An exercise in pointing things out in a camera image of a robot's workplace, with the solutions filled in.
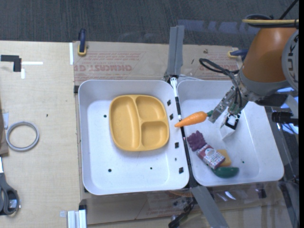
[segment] wooden table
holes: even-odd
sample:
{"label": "wooden table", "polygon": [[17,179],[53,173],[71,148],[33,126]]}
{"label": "wooden table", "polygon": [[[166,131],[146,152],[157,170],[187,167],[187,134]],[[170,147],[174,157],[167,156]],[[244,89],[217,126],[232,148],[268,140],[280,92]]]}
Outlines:
{"label": "wooden table", "polygon": [[[9,113],[9,125],[30,121],[40,133],[39,142],[32,150],[16,152],[10,149],[2,156],[7,182],[18,191],[21,209],[13,217],[0,216],[0,227],[67,227],[66,212],[78,210],[80,202],[70,43],[1,41],[0,55],[18,55],[23,63],[28,63],[22,65],[25,69],[23,79],[21,73],[13,72],[13,63],[0,62],[1,108]],[[16,145],[24,146],[33,138],[31,129],[20,127],[12,132],[10,139]],[[228,210],[223,211],[223,215],[231,227],[291,226],[283,198],[271,206]],[[209,227],[203,216],[199,220],[202,227]],[[169,222],[170,217],[165,217],[92,227],[154,228],[168,227]]]}

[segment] orange toy carrot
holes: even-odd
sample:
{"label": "orange toy carrot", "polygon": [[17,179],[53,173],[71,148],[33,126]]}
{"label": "orange toy carrot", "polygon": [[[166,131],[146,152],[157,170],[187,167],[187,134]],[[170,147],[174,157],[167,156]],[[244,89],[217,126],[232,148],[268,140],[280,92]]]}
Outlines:
{"label": "orange toy carrot", "polygon": [[198,124],[206,120],[208,114],[205,112],[195,112],[184,119],[180,120],[178,123],[174,125],[174,127],[183,127],[189,126],[193,124]]}

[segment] yellow plate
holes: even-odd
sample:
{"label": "yellow plate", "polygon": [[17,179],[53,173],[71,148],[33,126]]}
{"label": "yellow plate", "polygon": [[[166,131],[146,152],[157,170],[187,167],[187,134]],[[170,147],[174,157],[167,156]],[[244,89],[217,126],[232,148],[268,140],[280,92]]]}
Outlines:
{"label": "yellow plate", "polygon": [[155,150],[169,139],[165,107],[150,95],[116,97],[110,104],[109,121],[113,141],[122,150]]}

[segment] white ring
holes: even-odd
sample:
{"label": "white ring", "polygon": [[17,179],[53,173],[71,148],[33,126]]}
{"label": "white ring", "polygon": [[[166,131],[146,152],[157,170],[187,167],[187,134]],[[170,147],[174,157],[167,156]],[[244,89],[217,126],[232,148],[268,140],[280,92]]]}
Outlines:
{"label": "white ring", "polygon": [[[18,126],[29,126],[31,127],[32,129],[34,129],[35,133],[36,133],[36,139],[34,140],[34,142],[32,144],[30,144],[29,146],[27,147],[16,147],[14,146],[11,142],[10,142],[10,133],[13,129],[15,129],[16,127]],[[19,152],[23,152],[23,151],[27,151],[27,150],[30,150],[32,149],[37,143],[38,143],[38,140],[39,140],[39,131],[38,131],[38,128],[33,124],[33,123],[30,123],[30,122],[26,122],[26,121],[21,121],[21,122],[16,122],[16,123],[13,123],[11,126],[9,126],[7,132],[6,132],[6,142],[8,143],[9,147],[15,151],[19,151]]]}

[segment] yellow cable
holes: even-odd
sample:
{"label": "yellow cable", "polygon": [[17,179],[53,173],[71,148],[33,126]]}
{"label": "yellow cable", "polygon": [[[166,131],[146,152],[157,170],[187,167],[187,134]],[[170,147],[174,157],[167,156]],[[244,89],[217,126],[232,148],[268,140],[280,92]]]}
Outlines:
{"label": "yellow cable", "polygon": [[294,24],[299,23],[299,19],[276,19],[276,20],[267,20],[267,19],[242,19],[242,22],[249,24]]}

